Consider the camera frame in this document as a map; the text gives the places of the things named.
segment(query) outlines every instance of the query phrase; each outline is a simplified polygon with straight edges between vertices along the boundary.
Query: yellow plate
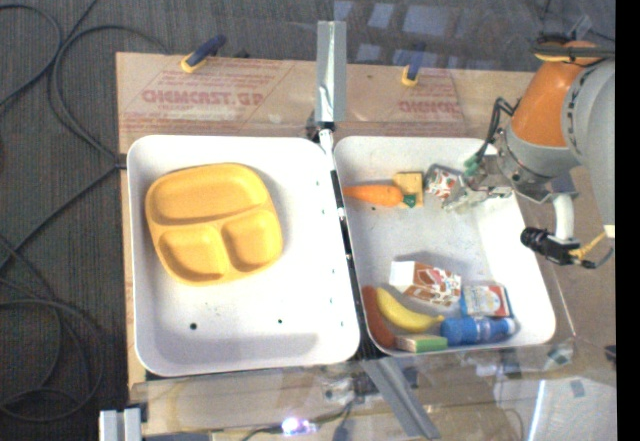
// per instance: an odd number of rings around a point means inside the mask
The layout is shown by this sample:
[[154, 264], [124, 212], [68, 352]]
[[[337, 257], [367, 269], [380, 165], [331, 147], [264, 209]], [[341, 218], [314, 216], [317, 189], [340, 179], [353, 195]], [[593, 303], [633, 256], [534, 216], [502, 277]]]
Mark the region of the yellow plate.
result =
[[190, 285], [256, 274], [282, 253], [269, 191], [255, 171], [235, 163], [175, 171], [156, 180], [145, 213], [158, 257]]

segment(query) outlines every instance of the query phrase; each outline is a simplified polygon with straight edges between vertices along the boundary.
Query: blue and yellow clamp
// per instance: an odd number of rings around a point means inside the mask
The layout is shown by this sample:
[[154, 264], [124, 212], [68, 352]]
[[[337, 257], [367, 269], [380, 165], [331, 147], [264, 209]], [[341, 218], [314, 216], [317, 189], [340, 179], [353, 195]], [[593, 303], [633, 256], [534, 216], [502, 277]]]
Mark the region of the blue and yellow clamp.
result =
[[411, 62], [402, 70], [402, 83], [404, 85], [413, 87], [418, 83], [418, 72], [420, 71], [426, 48], [427, 45], [424, 43], [416, 43], [414, 45]]
[[227, 38], [218, 34], [217, 36], [209, 39], [206, 43], [200, 46], [195, 52], [190, 53], [184, 59], [180, 61], [180, 66], [183, 71], [187, 73], [193, 73], [200, 66], [203, 66], [206, 62], [206, 58], [210, 55], [216, 55], [218, 50], [222, 48], [227, 42]]

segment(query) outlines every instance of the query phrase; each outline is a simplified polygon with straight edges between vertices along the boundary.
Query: banana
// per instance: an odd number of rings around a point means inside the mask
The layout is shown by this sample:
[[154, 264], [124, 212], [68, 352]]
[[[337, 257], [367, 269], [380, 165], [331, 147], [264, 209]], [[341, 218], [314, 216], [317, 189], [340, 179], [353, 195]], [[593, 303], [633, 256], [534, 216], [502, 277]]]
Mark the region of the banana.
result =
[[400, 327], [411, 333], [422, 333], [433, 324], [442, 322], [444, 317], [438, 315], [432, 317], [424, 313], [418, 313], [405, 308], [396, 298], [384, 288], [376, 289], [376, 302], [382, 316], [396, 327]]

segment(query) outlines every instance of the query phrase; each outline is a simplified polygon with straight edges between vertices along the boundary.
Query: blue bottle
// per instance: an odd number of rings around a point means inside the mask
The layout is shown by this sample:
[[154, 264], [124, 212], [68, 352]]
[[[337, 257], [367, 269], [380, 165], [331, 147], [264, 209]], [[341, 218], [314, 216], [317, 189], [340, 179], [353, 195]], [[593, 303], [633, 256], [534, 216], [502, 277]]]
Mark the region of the blue bottle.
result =
[[516, 323], [512, 318], [446, 318], [440, 324], [440, 335], [449, 341], [450, 347], [497, 342], [515, 331]]

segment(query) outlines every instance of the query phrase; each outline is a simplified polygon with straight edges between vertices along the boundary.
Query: dark floor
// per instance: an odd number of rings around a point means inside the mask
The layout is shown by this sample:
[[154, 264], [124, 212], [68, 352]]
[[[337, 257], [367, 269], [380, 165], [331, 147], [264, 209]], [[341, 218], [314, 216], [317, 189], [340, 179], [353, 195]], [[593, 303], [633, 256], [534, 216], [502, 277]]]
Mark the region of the dark floor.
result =
[[419, 38], [424, 65], [518, 71], [541, 33], [615, 46], [616, 0], [97, 0], [82, 18], [93, 1], [0, 0], [0, 440], [96, 438], [127, 403], [114, 53], [162, 50], [117, 27], [314, 60], [316, 22], [344, 19], [352, 62], [400, 64]]

